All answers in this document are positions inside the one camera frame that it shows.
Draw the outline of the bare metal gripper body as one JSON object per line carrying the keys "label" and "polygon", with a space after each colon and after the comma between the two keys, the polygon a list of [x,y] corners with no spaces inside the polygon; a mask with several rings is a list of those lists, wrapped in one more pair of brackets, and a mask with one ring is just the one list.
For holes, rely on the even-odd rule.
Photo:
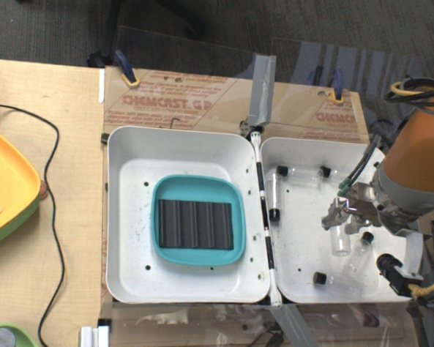
{"label": "bare metal gripper body", "polygon": [[403,211],[389,196],[374,190],[367,183],[354,184],[346,194],[345,211],[362,215],[372,221],[371,226],[383,227],[395,236],[407,236],[419,230],[417,216]]}

